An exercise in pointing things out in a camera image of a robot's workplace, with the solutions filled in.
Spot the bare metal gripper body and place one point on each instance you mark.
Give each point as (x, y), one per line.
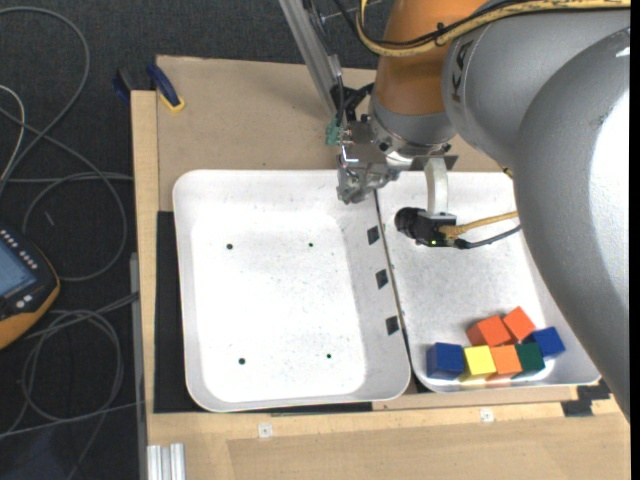
(367, 148)

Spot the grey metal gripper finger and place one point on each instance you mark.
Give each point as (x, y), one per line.
(374, 180)
(349, 188)

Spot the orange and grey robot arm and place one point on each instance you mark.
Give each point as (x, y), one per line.
(560, 118)

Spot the brown cardboard board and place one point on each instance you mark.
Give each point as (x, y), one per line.
(240, 118)

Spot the white plastic tray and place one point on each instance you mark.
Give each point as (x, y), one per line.
(450, 288)
(280, 298)

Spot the orange cube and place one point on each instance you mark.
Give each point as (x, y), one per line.
(490, 330)
(519, 322)
(506, 359)

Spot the blue cube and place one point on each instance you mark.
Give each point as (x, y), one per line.
(445, 359)
(549, 340)

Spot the yellow cube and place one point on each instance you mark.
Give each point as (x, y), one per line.
(479, 360)

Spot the green cube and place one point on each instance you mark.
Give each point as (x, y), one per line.
(531, 357)

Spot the black cylinder on white bracket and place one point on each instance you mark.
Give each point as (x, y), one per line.
(434, 225)

